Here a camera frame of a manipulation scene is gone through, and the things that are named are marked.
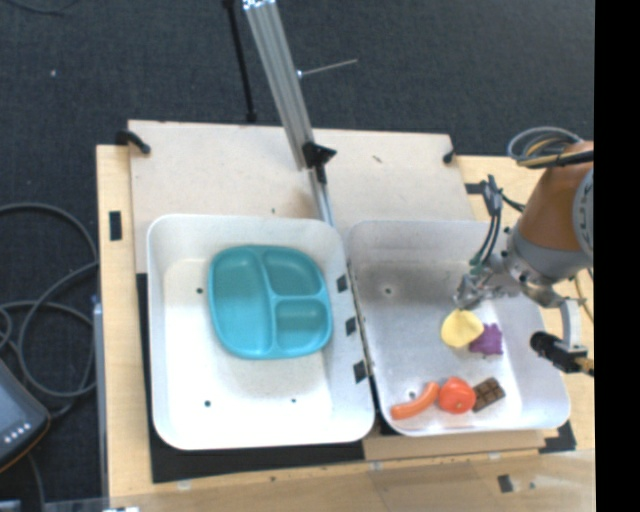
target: white tray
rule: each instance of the white tray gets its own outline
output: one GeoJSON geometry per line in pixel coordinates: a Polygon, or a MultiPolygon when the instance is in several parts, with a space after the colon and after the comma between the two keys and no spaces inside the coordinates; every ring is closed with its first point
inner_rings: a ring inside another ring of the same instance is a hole
{"type": "Polygon", "coordinates": [[[364,360],[338,233],[316,220],[167,215],[149,228],[147,243],[153,421],[182,450],[350,442],[372,428],[364,360]],[[229,247],[280,245],[301,250],[322,270],[333,335],[319,352],[294,359],[246,360],[219,343],[207,302],[212,258],[229,247]]]}
{"type": "Polygon", "coordinates": [[[503,332],[503,355],[453,349],[440,339],[442,321],[488,223],[473,221],[360,223],[347,244],[364,338],[381,412],[407,436],[555,428],[569,416],[560,372],[529,347],[544,330],[538,307],[519,296],[486,301],[474,312],[503,332]],[[434,405],[396,421],[394,404],[420,394],[428,381],[457,376],[475,386],[495,377],[506,397],[478,413],[453,415],[434,405]]]}

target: purple toy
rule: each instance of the purple toy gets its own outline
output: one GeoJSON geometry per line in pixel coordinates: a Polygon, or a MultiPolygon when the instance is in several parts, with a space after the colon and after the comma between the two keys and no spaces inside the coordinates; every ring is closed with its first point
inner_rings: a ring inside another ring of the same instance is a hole
{"type": "Polygon", "coordinates": [[[498,324],[484,324],[484,332],[469,344],[469,351],[487,356],[502,354],[502,331],[498,324]]]}

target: black clip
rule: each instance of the black clip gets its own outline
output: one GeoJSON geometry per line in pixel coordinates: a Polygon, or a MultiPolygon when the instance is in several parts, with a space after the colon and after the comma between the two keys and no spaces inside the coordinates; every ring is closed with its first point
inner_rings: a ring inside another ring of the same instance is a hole
{"type": "Polygon", "coordinates": [[[133,133],[131,130],[120,130],[116,133],[116,145],[118,146],[127,146],[129,142],[138,146],[140,151],[142,151],[145,155],[151,153],[151,146],[146,144],[138,135],[133,133]]]}
{"type": "Polygon", "coordinates": [[[489,215],[492,217],[502,210],[502,192],[498,188],[495,178],[489,174],[489,181],[480,183],[466,183],[467,194],[481,194],[489,215]]]}
{"type": "Polygon", "coordinates": [[[331,160],[337,153],[335,149],[325,148],[315,142],[306,142],[302,146],[302,153],[307,167],[316,170],[316,176],[320,183],[327,183],[327,174],[325,172],[325,164],[331,160]]]}

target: metal pole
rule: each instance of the metal pole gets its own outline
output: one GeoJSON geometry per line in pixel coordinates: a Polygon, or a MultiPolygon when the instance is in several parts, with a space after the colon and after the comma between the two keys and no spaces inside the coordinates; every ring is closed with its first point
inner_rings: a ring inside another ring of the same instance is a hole
{"type": "MultiPolygon", "coordinates": [[[[276,0],[243,2],[296,165],[299,169],[309,168],[311,165],[305,159],[302,148],[315,141],[276,0]]],[[[318,180],[317,172],[310,172],[309,179],[320,218],[333,226],[333,212],[326,184],[318,180]]]]}
{"type": "Polygon", "coordinates": [[[336,62],[335,64],[329,64],[328,66],[322,66],[319,68],[309,69],[307,71],[298,70],[298,78],[302,80],[303,77],[309,75],[315,75],[316,73],[324,73],[325,71],[331,71],[332,69],[338,69],[344,66],[350,66],[351,64],[357,64],[358,59],[349,59],[342,62],[336,62]]]}
{"type": "Polygon", "coordinates": [[[233,2],[234,0],[222,0],[222,5],[229,14],[229,24],[231,25],[233,45],[236,49],[236,57],[238,58],[238,66],[240,67],[240,76],[242,78],[242,87],[244,90],[244,98],[247,102],[247,121],[249,123],[255,123],[258,115],[256,114],[256,110],[253,106],[253,98],[251,97],[249,74],[247,73],[247,64],[244,59],[242,41],[240,40],[240,32],[238,31],[238,23],[236,20],[236,12],[233,8],[233,2]]]}

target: metal rod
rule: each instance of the metal rod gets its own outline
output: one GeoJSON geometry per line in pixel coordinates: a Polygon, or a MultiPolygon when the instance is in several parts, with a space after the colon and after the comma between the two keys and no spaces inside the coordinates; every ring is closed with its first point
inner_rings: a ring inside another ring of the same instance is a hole
{"type": "Polygon", "coordinates": [[[296,165],[302,169],[302,146],[313,141],[313,133],[277,5],[275,0],[244,0],[244,9],[296,165]]]}
{"type": "Polygon", "coordinates": [[[96,397],[98,409],[98,449],[100,454],[100,489],[102,496],[109,495],[109,471],[107,458],[107,399],[104,362],[104,315],[102,302],[96,298],[93,306],[93,343],[96,373],[96,397]]]}
{"type": "Polygon", "coordinates": [[[320,183],[318,181],[315,170],[309,171],[309,182],[311,183],[313,197],[315,198],[316,204],[318,205],[318,213],[320,218],[330,226],[335,226],[327,187],[324,183],[320,183]]]}
{"type": "Polygon", "coordinates": [[[327,66],[322,66],[319,68],[314,68],[314,69],[309,69],[308,71],[300,71],[298,70],[296,73],[298,75],[298,78],[302,79],[305,76],[308,75],[313,75],[315,73],[323,73],[325,71],[330,71],[332,69],[336,69],[336,68],[341,68],[343,66],[349,66],[351,64],[357,64],[358,63],[358,59],[350,59],[350,60],[345,60],[342,62],[336,62],[335,64],[329,64],[327,66]]]}
{"type": "Polygon", "coordinates": [[[249,83],[249,73],[247,72],[247,64],[242,50],[242,41],[240,40],[240,32],[238,30],[238,22],[236,20],[236,12],[233,8],[233,0],[222,0],[223,7],[229,14],[229,24],[231,25],[231,35],[233,37],[233,45],[236,49],[236,57],[238,66],[240,67],[240,76],[242,78],[242,88],[244,90],[244,98],[247,102],[247,121],[255,123],[258,115],[253,106],[253,98],[251,96],[251,84],[249,83]]]}

